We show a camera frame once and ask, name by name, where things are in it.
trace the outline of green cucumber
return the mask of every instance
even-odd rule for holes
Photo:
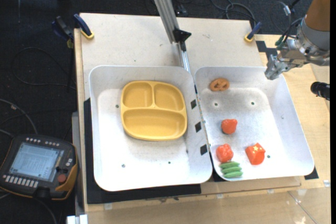
[[[230,172],[224,175],[226,178],[233,178],[233,177],[239,177],[243,174],[242,171],[235,171],[235,172]]]
[[[231,173],[231,172],[240,171],[241,169],[242,168],[240,166],[234,166],[234,167],[229,167],[229,168],[222,169],[221,172],[223,174],[227,174],[227,173]]]
[[[221,169],[226,169],[234,166],[239,166],[240,163],[238,162],[227,162],[227,163],[221,163],[219,166]]]

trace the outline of black bracket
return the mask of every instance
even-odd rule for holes
[[[180,30],[180,29],[175,29],[173,30],[173,35],[174,35],[176,42],[179,42],[181,44],[181,49],[183,51],[186,51],[185,45],[182,46],[182,44],[184,44],[184,42],[188,39],[188,37],[191,36],[191,33]]]

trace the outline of black floor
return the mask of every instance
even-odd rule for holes
[[[290,5],[294,1],[174,0],[173,3],[176,9],[185,8],[188,17],[245,19],[251,25],[262,22],[260,33],[282,34],[288,17],[278,2]],[[303,17],[311,1],[301,0],[295,5],[292,19]],[[234,11],[226,13],[230,2],[236,3]],[[79,12],[158,15],[152,0],[0,0],[0,162],[11,139],[5,132],[34,133],[22,110],[31,117],[39,134],[71,141],[71,115],[77,109],[75,82],[67,87],[71,50],[53,32],[51,23],[61,16],[73,29],[72,16]],[[38,201],[3,195],[0,193],[1,224],[53,222],[50,212]],[[75,214],[73,205],[73,195],[64,202],[47,204],[57,223],[65,223],[66,216]]]

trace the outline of red block with yellow star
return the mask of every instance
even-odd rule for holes
[[[248,146],[245,152],[250,163],[253,165],[261,164],[264,161],[265,150],[259,143],[256,143],[254,146]]]

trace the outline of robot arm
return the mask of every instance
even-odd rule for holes
[[[313,0],[298,25],[295,39],[280,39],[277,56],[270,55],[265,75],[273,80],[307,63],[330,65],[330,0]]]

